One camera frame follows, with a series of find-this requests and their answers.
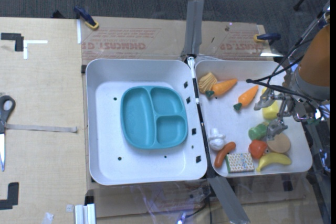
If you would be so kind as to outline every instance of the toy banana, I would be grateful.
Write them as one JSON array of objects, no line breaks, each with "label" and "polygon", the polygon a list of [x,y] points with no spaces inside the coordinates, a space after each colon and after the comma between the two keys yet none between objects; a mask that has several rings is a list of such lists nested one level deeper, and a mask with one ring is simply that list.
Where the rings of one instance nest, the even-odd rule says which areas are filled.
[{"label": "toy banana", "polygon": [[256,169],[257,172],[260,172],[265,166],[272,164],[272,163],[279,163],[283,165],[290,165],[292,163],[291,159],[282,153],[270,152],[262,156],[259,160],[259,166]]}]

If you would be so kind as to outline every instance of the red tomato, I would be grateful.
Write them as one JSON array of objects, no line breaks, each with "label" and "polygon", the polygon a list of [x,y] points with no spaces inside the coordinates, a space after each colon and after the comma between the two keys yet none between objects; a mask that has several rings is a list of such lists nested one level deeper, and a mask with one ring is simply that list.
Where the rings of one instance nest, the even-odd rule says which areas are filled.
[{"label": "red tomato", "polygon": [[252,140],[250,146],[248,147],[248,151],[251,153],[252,158],[260,159],[261,156],[265,153],[267,148],[267,143],[260,140]]}]

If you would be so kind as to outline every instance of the toy garlic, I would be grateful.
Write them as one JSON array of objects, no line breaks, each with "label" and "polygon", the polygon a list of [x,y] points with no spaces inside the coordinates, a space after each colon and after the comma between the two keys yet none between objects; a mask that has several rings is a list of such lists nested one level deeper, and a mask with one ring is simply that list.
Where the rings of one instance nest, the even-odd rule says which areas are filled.
[{"label": "toy garlic", "polygon": [[220,134],[217,128],[212,128],[210,130],[208,140],[209,147],[215,151],[220,151],[225,145],[225,135]]}]

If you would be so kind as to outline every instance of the clamp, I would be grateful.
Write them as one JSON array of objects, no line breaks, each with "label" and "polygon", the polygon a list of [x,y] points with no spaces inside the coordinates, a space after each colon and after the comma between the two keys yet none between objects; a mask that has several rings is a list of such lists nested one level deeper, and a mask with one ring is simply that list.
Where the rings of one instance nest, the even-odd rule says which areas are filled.
[{"label": "clamp", "polygon": [[273,43],[275,40],[279,40],[281,38],[281,35],[278,33],[268,33],[263,35],[255,34],[253,36],[253,41],[256,43],[264,43],[266,40],[271,40],[271,43]]},{"label": "clamp", "polygon": [[76,12],[79,16],[81,16],[85,20],[85,24],[90,27],[92,30],[96,30],[99,27],[97,21],[95,21],[90,14],[86,12],[85,9],[75,6],[73,11]]}]

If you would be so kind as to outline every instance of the white tray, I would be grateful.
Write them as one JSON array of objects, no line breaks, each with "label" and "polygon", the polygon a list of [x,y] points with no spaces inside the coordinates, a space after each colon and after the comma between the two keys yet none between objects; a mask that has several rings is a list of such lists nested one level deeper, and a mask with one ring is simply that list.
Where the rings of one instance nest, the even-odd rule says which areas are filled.
[{"label": "white tray", "polygon": [[[203,60],[196,64],[196,77],[206,75],[211,72],[218,81],[224,81],[231,78],[237,78],[237,84],[225,93],[223,96],[208,99],[206,95],[199,95],[199,102],[203,120],[205,123],[206,133],[210,133],[210,129],[218,128],[219,132],[226,135],[225,141],[234,141],[236,149],[232,153],[248,152],[248,146],[251,139],[248,136],[248,130],[265,121],[262,116],[262,110],[255,111],[254,105],[259,101],[262,86],[259,87],[258,93],[248,107],[241,108],[236,112],[233,105],[237,103],[240,94],[251,88],[254,84],[247,83],[246,79],[259,79],[268,76],[276,68],[277,63],[272,61],[225,61],[225,60]],[[272,78],[271,84],[282,85],[283,75],[277,75]],[[284,122],[288,125],[288,129],[283,131],[291,141],[291,148],[286,153],[292,164],[283,166],[281,164],[271,164],[261,170],[261,172],[242,172],[229,173],[226,163],[223,162],[221,168],[214,166],[216,151],[211,151],[211,161],[213,168],[218,174],[224,177],[243,177],[254,175],[269,175],[280,173],[298,173],[307,171],[312,165],[312,156],[303,131],[302,125],[296,122],[292,117],[285,117]],[[255,168],[258,167],[258,161],[254,160]]]},{"label": "white tray", "polygon": [[[202,131],[191,71],[185,63],[97,59],[88,64],[86,80],[89,167],[96,182],[123,185],[195,180],[204,176],[207,161]],[[131,87],[149,85],[172,88],[184,101],[188,134],[178,146],[142,150],[130,145],[123,135],[120,118],[123,93]]]}]

